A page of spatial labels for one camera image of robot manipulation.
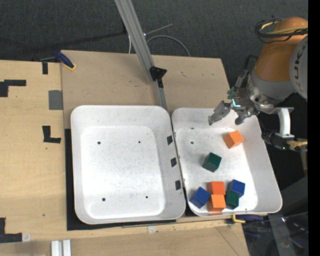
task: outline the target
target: block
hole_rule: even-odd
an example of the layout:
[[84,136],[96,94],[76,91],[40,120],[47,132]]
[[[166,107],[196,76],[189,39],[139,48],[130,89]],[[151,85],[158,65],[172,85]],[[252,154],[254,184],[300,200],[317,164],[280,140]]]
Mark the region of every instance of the block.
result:
[[194,204],[199,209],[202,208],[209,200],[211,194],[202,187],[199,187],[193,194],[189,202]]
[[223,194],[212,194],[207,203],[208,211],[211,214],[221,213],[226,208],[226,199]]
[[221,159],[220,156],[210,152],[204,159],[202,167],[210,172],[215,172],[219,168]]
[[212,195],[225,195],[225,183],[223,181],[211,181],[207,184],[206,191]]
[[239,206],[239,194],[233,191],[225,192],[226,208],[233,210]]
[[246,187],[245,183],[243,183],[243,182],[241,182],[239,180],[233,179],[232,181],[230,181],[228,183],[227,190],[238,193],[239,194],[239,198],[240,198],[245,193],[245,187]]
[[232,149],[239,144],[241,144],[244,141],[244,138],[241,136],[240,132],[238,130],[230,132],[228,135],[226,135],[223,138],[226,146],[229,149]]

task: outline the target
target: dark green cube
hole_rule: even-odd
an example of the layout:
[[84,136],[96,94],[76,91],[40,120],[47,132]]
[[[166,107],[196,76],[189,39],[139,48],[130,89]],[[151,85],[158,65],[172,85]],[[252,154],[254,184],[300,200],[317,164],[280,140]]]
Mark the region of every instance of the dark green cube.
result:
[[228,209],[233,210],[239,206],[239,194],[233,191],[225,192],[225,204]]
[[221,159],[220,156],[210,152],[204,159],[202,167],[210,172],[215,172],[219,168]]

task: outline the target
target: white tray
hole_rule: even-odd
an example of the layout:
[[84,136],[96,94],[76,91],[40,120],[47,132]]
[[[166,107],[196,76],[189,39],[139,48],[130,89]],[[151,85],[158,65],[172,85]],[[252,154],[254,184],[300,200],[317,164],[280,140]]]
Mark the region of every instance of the white tray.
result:
[[[266,145],[261,138],[261,129],[256,116],[235,125],[238,115],[231,111],[222,120],[209,125],[212,108],[178,108],[172,113],[172,125],[188,205],[198,216],[212,216],[207,206],[197,208],[189,199],[202,187],[207,190],[211,181],[228,182],[235,179],[245,183],[244,195],[234,210],[225,208],[221,214],[275,213],[282,207],[279,191]],[[229,149],[223,138],[238,130],[244,142]],[[215,172],[202,167],[210,153],[220,156],[221,162]]]
[[83,105],[71,114],[75,211],[87,224],[173,220],[186,201],[168,112]]

